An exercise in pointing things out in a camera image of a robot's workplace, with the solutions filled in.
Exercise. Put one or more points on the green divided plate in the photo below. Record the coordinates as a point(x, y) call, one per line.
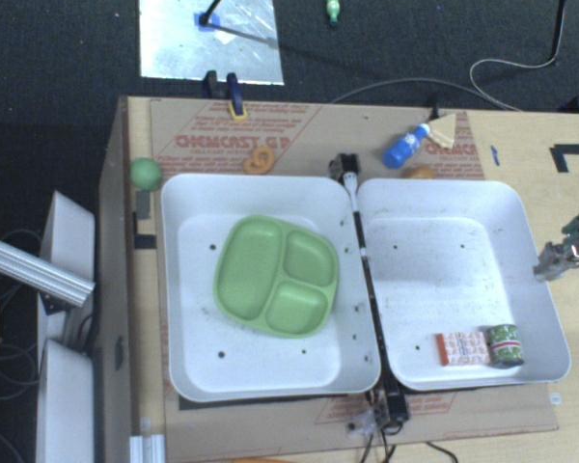
point(275, 275)

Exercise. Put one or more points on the orange pretzel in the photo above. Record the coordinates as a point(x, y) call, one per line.
point(259, 160)

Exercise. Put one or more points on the brown cardboard board red print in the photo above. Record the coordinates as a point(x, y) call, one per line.
point(318, 133)

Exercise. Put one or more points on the blue bottle white cap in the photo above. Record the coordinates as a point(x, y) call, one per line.
point(403, 148)

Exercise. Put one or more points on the beige pizza slice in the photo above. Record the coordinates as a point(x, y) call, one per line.
point(445, 130)

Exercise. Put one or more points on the orange and white packet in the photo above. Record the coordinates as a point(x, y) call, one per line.
point(463, 348)

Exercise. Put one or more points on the green toy bottle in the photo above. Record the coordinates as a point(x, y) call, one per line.
point(333, 8)

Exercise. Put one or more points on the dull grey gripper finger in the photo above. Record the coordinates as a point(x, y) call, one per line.
point(554, 250)
point(546, 269)

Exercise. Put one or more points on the green ball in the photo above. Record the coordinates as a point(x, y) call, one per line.
point(146, 173)

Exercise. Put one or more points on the green and white can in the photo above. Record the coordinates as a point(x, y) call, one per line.
point(505, 346)

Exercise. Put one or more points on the thin black and white rod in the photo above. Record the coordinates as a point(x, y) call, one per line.
point(362, 239)

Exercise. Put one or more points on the orange bread roll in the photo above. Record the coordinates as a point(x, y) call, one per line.
point(420, 172)

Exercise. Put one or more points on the white plastic tray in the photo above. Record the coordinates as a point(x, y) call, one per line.
point(260, 360)
point(434, 278)

